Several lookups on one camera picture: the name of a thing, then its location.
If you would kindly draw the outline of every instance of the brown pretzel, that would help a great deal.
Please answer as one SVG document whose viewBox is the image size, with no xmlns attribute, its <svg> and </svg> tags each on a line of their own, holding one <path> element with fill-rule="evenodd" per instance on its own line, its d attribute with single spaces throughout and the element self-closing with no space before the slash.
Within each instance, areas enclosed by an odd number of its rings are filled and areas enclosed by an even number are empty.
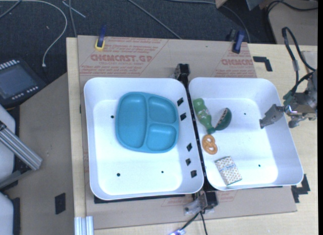
<svg viewBox="0 0 323 235">
<path fill-rule="evenodd" d="M 203 149 L 209 154 L 215 154 L 218 152 L 218 147 L 216 145 L 216 140 L 210 134 L 207 134 L 202 139 Z"/>
</svg>

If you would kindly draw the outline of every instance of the toy bottle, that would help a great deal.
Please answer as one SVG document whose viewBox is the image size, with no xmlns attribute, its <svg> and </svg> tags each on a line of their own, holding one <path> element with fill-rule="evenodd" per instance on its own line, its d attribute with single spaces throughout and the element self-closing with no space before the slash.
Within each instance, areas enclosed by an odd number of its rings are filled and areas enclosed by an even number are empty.
<svg viewBox="0 0 323 235">
<path fill-rule="evenodd" d="M 212 126 L 212 123 L 211 123 L 212 117 L 211 117 L 207 107 L 204 104 L 204 100 L 203 99 L 195 99 L 193 101 L 193 107 L 194 107 L 194 110 L 195 110 L 198 120 L 200 121 L 200 123 L 202 125 L 205 126 L 207 133 L 208 134 L 214 133 L 216 130 Z"/>
</svg>

